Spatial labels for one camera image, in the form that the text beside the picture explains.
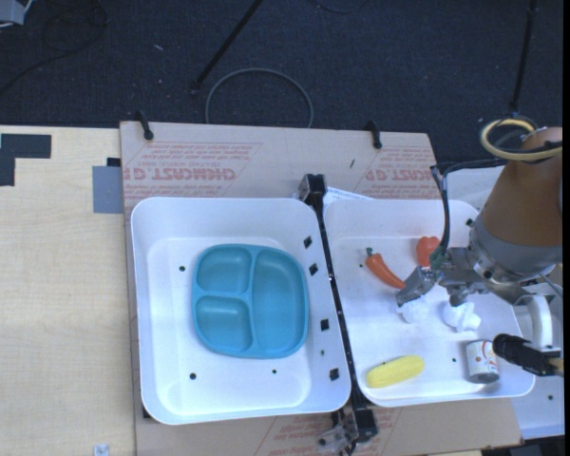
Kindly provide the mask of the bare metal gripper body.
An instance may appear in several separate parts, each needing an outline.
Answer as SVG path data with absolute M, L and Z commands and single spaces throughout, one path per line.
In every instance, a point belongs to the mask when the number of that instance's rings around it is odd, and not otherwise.
M 435 270 L 437 283 L 450 294 L 494 294 L 510 305 L 521 305 L 533 293 L 530 285 L 542 282 L 558 262 L 544 259 L 531 247 L 490 254 L 480 247 L 449 248 Z

